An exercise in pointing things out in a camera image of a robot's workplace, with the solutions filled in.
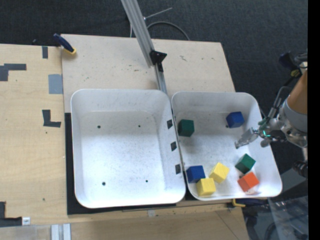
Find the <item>blue and yellow clamp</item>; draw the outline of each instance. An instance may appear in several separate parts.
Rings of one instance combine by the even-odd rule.
[[[61,46],[63,46],[64,50],[66,52],[68,52],[71,55],[74,55],[76,53],[76,49],[73,48],[70,43],[68,43],[68,41],[66,39],[64,39],[62,36],[60,36],[59,34],[55,33],[53,35],[53,39],[60,44]]]

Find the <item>orange-red block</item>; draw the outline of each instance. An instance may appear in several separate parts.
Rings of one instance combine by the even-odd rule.
[[[238,179],[238,183],[244,192],[258,185],[260,182],[253,172],[249,172],[242,178]]]

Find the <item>green cube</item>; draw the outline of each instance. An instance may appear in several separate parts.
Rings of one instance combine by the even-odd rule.
[[[178,135],[190,137],[195,132],[194,121],[182,119],[178,123]]]
[[[254,160],[248,154],[244,154],[242,157],[240,157],[240,159],[236,163],[235,168],[237,168],[243,174],[246,174],[252,169],[255,163],[256,163],[256,160]]]

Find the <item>black clamp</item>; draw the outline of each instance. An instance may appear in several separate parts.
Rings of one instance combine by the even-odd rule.
[[[150,52],[151,61],[152,61],[153,65],[156,65],[156,64],[158,65],[158,70],[160,72],[164,71],[164,68],[162,67],[162,61],[165,59],[166,56],[167,56],[166,53],[163,53],[160,51],[152,50]]]

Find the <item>blue block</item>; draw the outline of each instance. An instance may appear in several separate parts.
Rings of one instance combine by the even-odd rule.
[[[245,119],[240,111],[232,112],[226,117],[229,128],[240,127],[244,124]]]
[[[200,179],[206,177],[205,171],[202,165],[191,166],[186,170],[186,177],[188,183],[197,183]]]

